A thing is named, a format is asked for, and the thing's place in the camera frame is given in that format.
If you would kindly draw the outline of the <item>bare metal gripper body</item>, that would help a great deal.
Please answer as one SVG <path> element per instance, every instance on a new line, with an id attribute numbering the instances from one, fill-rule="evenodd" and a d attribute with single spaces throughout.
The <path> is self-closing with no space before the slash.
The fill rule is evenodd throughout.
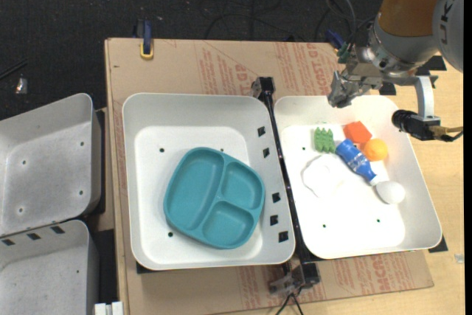
<path id="1" fill-rule="evenodd" d="M 410 85 L 419 68 L 419 63 L 400 59 L 377 45 L 349 44 L 341 51 L 341 63 L 345 65 L 341 73 L 345 80 L 372 87 L 379 87 L 383 83 Z"/>

